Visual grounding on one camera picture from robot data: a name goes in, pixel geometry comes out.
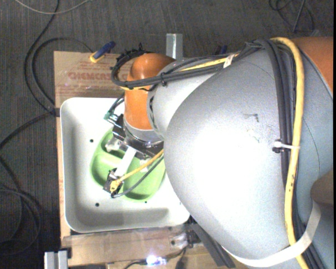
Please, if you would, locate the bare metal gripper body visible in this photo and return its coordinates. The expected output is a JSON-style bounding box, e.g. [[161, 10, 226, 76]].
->
[[111, 115, 165, 160]]

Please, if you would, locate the green divided plate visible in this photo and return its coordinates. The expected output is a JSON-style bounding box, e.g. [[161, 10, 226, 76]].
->
[[90, 127, 167, 203]]

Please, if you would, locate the white plastic tray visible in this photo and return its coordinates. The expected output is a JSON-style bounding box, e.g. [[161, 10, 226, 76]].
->
[[59, 96, 192, 234]]

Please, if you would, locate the brown cardboard board red print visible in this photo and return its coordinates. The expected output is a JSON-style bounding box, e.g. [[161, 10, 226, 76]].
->
[[53, 50, 243, 269]]

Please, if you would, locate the black cylinder on white bracket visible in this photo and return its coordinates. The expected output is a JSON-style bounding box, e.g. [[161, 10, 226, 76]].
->
[[102, 146, 137, 199]]

